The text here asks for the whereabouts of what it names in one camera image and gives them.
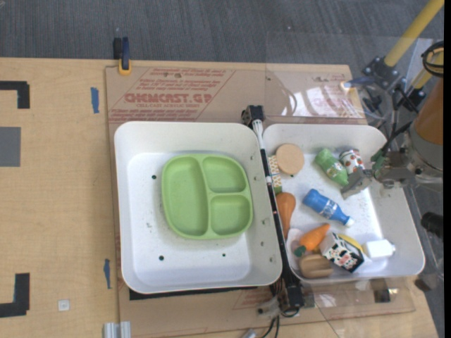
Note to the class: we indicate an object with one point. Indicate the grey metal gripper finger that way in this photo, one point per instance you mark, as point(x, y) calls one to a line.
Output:
point(356, 184)

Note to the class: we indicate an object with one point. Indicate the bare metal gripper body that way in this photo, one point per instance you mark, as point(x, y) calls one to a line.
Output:
point(396, 174)

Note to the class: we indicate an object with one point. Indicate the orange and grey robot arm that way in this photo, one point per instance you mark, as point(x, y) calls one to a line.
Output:
point(430, 125)

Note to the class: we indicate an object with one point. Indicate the white can with tomato print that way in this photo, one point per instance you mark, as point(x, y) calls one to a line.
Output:
point(352, 161)

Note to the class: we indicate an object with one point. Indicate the green bottle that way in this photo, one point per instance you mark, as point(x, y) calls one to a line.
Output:
point(329, 164)

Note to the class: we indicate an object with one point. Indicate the blue bottle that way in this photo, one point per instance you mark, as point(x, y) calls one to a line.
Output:
point(322, 204)

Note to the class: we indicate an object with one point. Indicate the white plastic tray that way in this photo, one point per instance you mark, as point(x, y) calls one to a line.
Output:
point(148, 143)
point(387, 217)

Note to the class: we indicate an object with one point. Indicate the small white bottle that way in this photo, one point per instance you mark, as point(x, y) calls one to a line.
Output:
point(377, 249)

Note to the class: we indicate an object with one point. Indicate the orange carrot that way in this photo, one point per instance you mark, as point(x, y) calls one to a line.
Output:
point(313, 238)

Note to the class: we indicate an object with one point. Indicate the round tan biscuit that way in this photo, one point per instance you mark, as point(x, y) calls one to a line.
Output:
point(290, 159)

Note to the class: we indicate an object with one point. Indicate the cow print milk carton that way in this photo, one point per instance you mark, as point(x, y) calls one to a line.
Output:
point(343, 255)

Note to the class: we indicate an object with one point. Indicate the orange chicken drumstick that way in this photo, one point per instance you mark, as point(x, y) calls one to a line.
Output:
point(285, 208)

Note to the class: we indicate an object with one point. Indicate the patterned flat packet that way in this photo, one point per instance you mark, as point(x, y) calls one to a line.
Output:
point(275, 169)

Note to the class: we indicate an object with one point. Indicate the thin black and white rod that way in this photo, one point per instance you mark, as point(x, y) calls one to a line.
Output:
point(271, 192)

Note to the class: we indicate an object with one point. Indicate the tan bread slice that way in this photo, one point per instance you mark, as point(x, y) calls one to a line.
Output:
point(315, 266)

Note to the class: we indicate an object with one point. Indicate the green divided plate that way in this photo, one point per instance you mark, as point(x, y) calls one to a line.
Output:
point(183, 195)

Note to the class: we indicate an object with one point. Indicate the brown cardboard board red print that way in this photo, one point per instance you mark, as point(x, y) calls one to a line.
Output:
point(169, 93)

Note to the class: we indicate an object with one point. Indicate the black cylinder on white bracket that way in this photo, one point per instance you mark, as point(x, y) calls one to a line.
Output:
point(432, 224)

